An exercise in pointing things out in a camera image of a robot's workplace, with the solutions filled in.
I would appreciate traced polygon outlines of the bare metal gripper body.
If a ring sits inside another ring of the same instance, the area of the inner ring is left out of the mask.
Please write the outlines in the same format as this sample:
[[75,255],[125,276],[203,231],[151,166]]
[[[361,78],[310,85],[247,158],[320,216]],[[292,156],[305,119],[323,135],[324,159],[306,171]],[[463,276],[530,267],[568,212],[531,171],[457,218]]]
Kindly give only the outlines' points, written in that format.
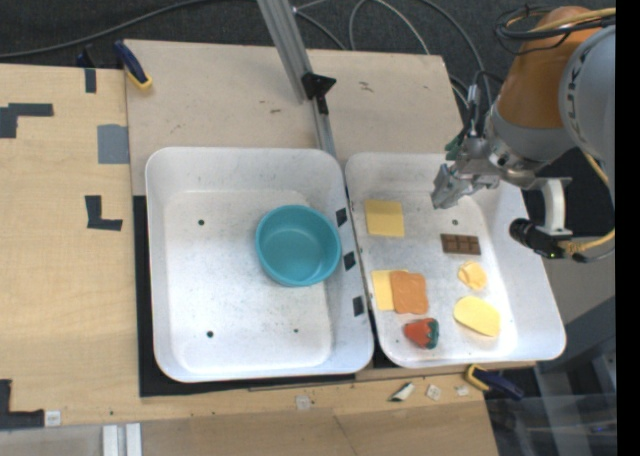
[[523,190],[540,189],[547,181],[537,175],[542,164],[521,156],[500,138],[466,138],[456,156],[453,175],[493,188],[498,180]]

